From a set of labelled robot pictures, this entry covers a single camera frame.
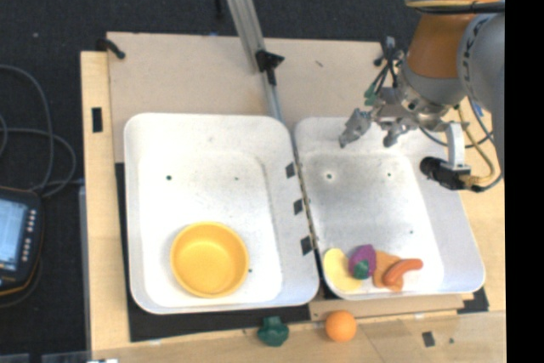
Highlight white plastic tray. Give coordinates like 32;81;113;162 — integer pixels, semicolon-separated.
122;111;321;316
292;116;487;303

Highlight orange flat toy biscuit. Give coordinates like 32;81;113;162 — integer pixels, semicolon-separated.
372;250;405;293

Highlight pale brown flat board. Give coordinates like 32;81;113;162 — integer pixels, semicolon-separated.
105;31;475;320

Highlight yellow flat toy slice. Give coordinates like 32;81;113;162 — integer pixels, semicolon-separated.
322;247;365;293

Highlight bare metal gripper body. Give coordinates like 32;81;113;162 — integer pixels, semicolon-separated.
372;87;452;133

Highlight black cylinder on white bracket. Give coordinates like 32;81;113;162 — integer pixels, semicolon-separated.
419;122;473;191

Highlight green toy broccoli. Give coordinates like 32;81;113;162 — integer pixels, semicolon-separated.
256;315;291;348

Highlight orange-red toy sausage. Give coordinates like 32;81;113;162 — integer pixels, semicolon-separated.
382;258;425;287

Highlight purple toy eggplant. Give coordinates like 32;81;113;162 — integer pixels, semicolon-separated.
348;243;378;281

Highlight yellow bowl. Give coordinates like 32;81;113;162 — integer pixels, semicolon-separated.
169;221;251;299

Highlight orange ball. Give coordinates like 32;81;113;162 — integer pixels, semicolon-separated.
324;309;359;343

